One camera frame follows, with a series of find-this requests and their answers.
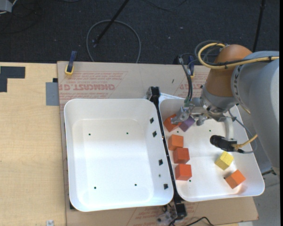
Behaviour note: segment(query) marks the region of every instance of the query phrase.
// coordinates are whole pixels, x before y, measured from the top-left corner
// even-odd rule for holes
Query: toy block
[[[178,147],[183,147],[183,136],[172,134],[168,139],[168,149],[174,151]]]
[[[229,186],[234,189],[236,186],[238,186],[240,183],[242,183],[246,178],[239,170],[236,170],[231,175],[225,178],[226,182],[229,184]]]
[[[171,132],[172,130],[178,128],[178,127],[181,125],[181,123],[182,123],[182,122],[179,122],[177,125],[176,125],[176,124],[172,124],[172,123],[171,123],[171,119],[172,119],[173,117],[175,117],[175,116],[176,116],[176,114],[171,115],[171,116],[169,116],[168,118],[166,118],[165,121],[164,121],[164,126],[166,127],[166,129],[167,129],[169,132]]]
[[[175,167],[175,179],[186,181],[192,177],[192,169],[189,164],[178,164]]]
[[[186,132],[188,130],[188,128],[191,127],[192,124],[194,124],[195,120],[189,116],[189,118],[185,121],[183,121],[180,125],[179,125],[179,128],[181,130],[183,130],[184,132]]]
[[[215,161],[215,164],[220,167],[221,169],[225,170],[227,169],[232,161],[234,160],[234,157],[232,155],[230,155],[229,153],[227,153],[226,151],[224,151]]]
[[[173,151],[173,161],[178,164],[186,164],[190,159],[189,149],[178,147]]]

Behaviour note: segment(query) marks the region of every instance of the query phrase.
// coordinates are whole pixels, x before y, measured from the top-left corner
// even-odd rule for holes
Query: black fabric
[[[0,61],[56,63],[76,61],[172,64],[206,40],[253,49],[262,0],[129,0],[94,48],[125,0],[18,0],[0,15]],[[256,51],[279,51],[280,0],[266,0]]]

